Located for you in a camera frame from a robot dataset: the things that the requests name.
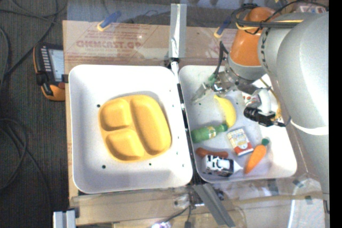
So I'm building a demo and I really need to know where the green bottle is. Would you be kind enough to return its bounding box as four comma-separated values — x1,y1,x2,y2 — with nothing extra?
190,123,229,144

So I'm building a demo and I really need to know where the yellow banana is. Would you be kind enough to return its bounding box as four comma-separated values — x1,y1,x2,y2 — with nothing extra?
213,94,237,129

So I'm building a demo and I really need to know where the orange carrot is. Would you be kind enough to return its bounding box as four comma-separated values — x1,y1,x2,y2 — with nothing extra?
243,137,270,175

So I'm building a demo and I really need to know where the brown sausage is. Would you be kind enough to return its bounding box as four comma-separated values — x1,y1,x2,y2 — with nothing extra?
195,147,229,159

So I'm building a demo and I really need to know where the black and white carton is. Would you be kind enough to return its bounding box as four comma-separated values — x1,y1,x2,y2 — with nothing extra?
201,154,243,178

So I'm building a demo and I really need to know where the brown cardboard board red print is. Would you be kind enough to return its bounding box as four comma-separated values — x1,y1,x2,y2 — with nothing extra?
61,20,297,204

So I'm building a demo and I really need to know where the black cylinder on white bracket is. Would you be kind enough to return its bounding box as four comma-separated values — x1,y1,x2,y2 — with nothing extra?
243,88,277,127

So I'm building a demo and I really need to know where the white and red can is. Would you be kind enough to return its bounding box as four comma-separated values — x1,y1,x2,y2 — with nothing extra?
242,93,260,105

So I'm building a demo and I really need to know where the white plastic tray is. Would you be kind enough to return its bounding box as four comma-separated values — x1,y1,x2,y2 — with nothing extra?
178,65,298,184
68,64,194,195

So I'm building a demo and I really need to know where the yellow divided plate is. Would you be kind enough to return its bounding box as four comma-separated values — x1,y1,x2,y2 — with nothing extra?
98,94,173,163

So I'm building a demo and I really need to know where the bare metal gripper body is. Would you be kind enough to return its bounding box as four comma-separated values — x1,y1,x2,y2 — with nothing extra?
212,69,258,95

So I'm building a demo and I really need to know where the red and white carton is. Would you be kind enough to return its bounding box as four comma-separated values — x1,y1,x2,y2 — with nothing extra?
226,127,254,157

